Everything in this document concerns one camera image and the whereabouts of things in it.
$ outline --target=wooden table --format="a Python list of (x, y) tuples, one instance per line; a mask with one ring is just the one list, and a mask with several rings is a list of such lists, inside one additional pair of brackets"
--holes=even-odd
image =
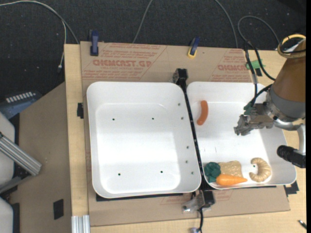
[[(285, 59), (276, 51), (260, 51), (267, 72), (276, 77)], [(79, 45), (65, 45), (66, 96), (69, 137), (69, 161), (71, 183), (71, 206), (73, 216), (88, 215), (86, 187), (86, 160), (84, 123), (77, 117), (77, 103), (82, 99), (81, 59)], [(259, 77), (259, 83), (269, 85), (266, 77)], [(298, 148), (298, 136), (295, 132), (285, 132), (288, 145)], [(307, 222), (306, 209), (306, 170), (296, 168), (299, 191), (289, 195), (291, 210), (288, 212), (252, 214), (241, 216), (210, 217), (204, 220), (203, 232), (218, 233), (304, 233), (306, 230), (298, 220)], [(174, 220), (126, 224), (104, 227), (91, 227), (92, 233), (166, 233), (189, 232), (189, 228), (199, 227), (199, 219)]]

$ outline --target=toy sausage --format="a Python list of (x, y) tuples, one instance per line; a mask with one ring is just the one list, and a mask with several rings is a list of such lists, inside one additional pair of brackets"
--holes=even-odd
[(201, 101), (201, 115), (200, 115), (199, 119), (196, 121), (196, 123), (198, 125), (203, 125), (207, 119), (207, 115), (208, 115), (208, 105), (207, 105), (207, 102), (205, 100), (202, 100)]

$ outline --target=orange carrot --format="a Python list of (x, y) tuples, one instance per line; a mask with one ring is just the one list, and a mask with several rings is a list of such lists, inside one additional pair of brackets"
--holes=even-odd
[(239, 184), (246, 182), (247, 179), (239, 176), (233, 176), (233, 175), (228, 175), (228, 174), (220, 174), (216, 178), (216, 183), (218, 185), (233, 185), (233, 184)]
[(199, 119), (196, 121), (198, 125), (203, 125), (203, 123), (206, 121), (208, 115), (208, 105), (205, 100), (201, 101), (201, 115)]

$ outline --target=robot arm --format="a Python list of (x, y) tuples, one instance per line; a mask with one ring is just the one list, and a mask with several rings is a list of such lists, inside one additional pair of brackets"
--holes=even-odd
[(266, 101), (245, 107), (234, 131), (237, 135), (247, 135), (253, 129), (273, 126), (289, 131), (298, 131), (299, 149), (280, 146), (277, 154), (294, 165), (306, 167), (306, 126), (293, 122), (306, 117), (306, 38), (298, 44), (291, 54), (280, 50), (287, 58), (274, 83), (265, 88)]

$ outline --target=black carpet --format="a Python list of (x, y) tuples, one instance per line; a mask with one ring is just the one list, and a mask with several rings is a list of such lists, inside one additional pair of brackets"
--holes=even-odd
[[(0, 0), (0, 3), (17, 0)], [(37, 0), (53, 8), (70, 25), (79, 41), (89, 30), (105, 42), (131, 43), (150, 0)], [(268, 23), (282, 39), (306, 34), (306, 0), (217, 0), (227, 11), (237, 34), (238, 21), (255, 16)], [(243, 35), (259, 49), (272, 50), (277, 41), (257, 19), (241, 22)], [(136, 43), (235, 48), (230, 22), (215, 0), (154, 0)], [(60, 19), (37, 4), (0, 7), (0, 100), (6, 94), (35, 89), (46, 94), (64, 80), (57, 74), (64, 43)], [(67, 43), (75, 44), (68, 31)]]

